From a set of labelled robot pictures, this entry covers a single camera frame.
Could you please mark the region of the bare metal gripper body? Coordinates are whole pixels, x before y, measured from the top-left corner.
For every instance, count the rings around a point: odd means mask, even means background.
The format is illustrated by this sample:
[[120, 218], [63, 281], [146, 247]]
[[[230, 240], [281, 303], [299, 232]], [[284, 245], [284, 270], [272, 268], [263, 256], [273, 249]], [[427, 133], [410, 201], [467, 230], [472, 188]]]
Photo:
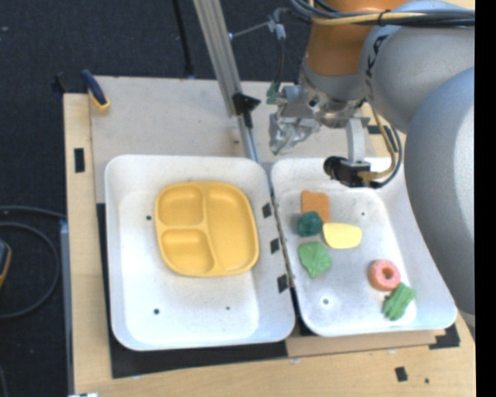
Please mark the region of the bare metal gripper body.
[[313, 119], [325, 127], [343, 128], [355, 116], [363, 99], [340, 100], [300, 85], [282, 88], [277, 98], [278, 119]]

